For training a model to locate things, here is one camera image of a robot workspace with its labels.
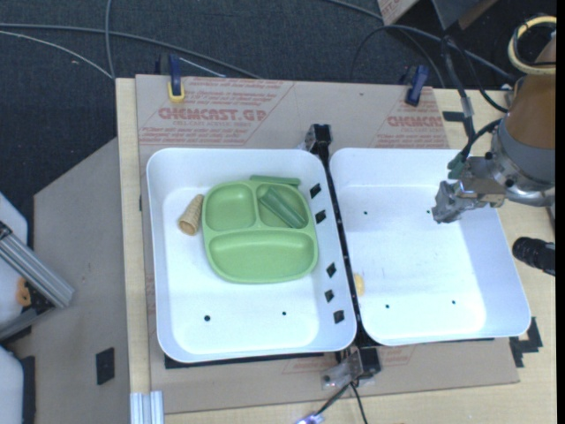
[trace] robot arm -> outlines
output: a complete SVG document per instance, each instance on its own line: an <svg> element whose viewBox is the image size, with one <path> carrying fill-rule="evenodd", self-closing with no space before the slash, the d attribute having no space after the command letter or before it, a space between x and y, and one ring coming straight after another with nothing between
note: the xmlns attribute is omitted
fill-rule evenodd
<svg viewBox="0 0 565 424"><path fill-rule="evenodd" d="M539 23L554 20L538 19ZM436 222L454 222L464 211L487 204L497 208L506 199L538 207L554 203L556 38L554 34L534 65L521 68L528 75L508 113L500 123L493 123L490 151L459 159L463 163L455 168L458 159L454 159L448 166L456 181L440 183L432 208ZM515 48L516 43L510 42L509 54Z"/></svg>

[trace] yellow cable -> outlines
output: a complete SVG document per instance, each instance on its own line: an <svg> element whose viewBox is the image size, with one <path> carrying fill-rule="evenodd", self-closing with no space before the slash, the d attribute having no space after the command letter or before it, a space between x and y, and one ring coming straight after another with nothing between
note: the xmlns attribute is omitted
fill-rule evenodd
<svg viewBox="0 0 565 424"><path fill-rule="evenodd" d="M526 74L532 75L553 75L555 74L556 66L534 66L525 64L520 61L516 51L514 50L514 41L519 40L524 33L526 33L530 28L540 25L540 24L551 24L557 27L557 18L554 16L539 16L534 19L527 20L524 22L517 30L510 43L508 44L508 58L510 63L514 65L516 69L522 71Z"/></svg>

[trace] white surface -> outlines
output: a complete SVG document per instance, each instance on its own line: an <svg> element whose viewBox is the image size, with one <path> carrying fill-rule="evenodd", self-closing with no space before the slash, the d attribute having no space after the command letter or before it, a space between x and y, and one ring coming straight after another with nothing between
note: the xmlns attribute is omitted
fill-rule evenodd
<svg viewBox="0 0 565 424"><path fill-rule="evenodd" d="M320 252L309 275L278 284L229 283L209 266L202 231L187 236L178 229L178 217L196 194L253 174L299 178L313 215L326 210L316 224ZM316 184L322 192L311 199ZM147 185L157 335L172 359L332 352L352 342L357 325L325 171L316 157L299 150L167 148L147 163ZM337 271L330 278L332 262ZM334 298L327 303L330 289ZM336 324L338 310L345 318Z"/></svg>
<svg viewBox="0 0 565 424"><path fill-rule="evenodd" d="M27 242L26 219L0 193L0 221L7 224L13 234L24 243ZM0 326L12 321L21 313L21 305L16 300L19 275L4 259L0 259Z"/></svg>
<svg viewBox="0 0 565 424"><path fill-rule="evenodd" d="M368 334L384 345L516 336L530 310L498 214L454 223L429 213L447 163L442 149L342 149L331 159Z"/></svg>
<svg viewBox="0 0 565 424"><path fill-rule="evenodd" d="M24 404L24 370L11 353L0 346L0 422L21 424Z"/></svg>

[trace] black fabric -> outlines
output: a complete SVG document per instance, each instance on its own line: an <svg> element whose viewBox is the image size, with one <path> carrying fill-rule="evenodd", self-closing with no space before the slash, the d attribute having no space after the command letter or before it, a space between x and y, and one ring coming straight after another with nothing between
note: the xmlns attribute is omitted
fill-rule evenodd
<svg viewBox="0 0 565 424"><path fill-rule="evenodd" d="M376 0L343 0L378 11ZM104 27L107 0L0 0L0 22ZM472 52L511 71L505 48L512 30L539 12L556 13L556 0L500 0L471 27L448 32ZM399 23L442 35L430 0ZM111 29L144 35L216 57L265 79L396 83L406 66L426 64L399 33L379 33L351 61L380 22L321 0L114 0ZM104 37L45 30L0 30L65 46L108 70ZM437 43L412 36L441 63ZM118 77L153 73L170 53L143 42L113 38ZM33 195L117 135L113 82L59 50L0 34L0 192L28 219ZM181 57L230 77L224 67ZM207 75L183 64L185 75ZM504 80L478 66L486 87ZM469 74L461 72L473 87ZM440 82L431 73L429 84Z"/></svg>

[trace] blue clamp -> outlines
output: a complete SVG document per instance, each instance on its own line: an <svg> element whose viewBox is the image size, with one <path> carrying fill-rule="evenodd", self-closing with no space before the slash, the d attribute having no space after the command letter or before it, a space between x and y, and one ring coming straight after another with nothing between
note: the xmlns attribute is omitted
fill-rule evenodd
<svg viewBox="0 0 565 424"><path fill-rule="evenodd" d="M185 99L185 87L180 74L180 64L176 55L169 55L170 82L168 83L169 99L181 103Z"/></svg>
<svg viewBox="0 0 565 424"><path fill-rule="evenodd" d="M422 94L422 88L424 87L427 78L430 75L430 70L427 66L420 65L414 72L412 77L412 87L406 93L404 101L409 105L414 107L418 106L420 102L420 95Z"/></svg>

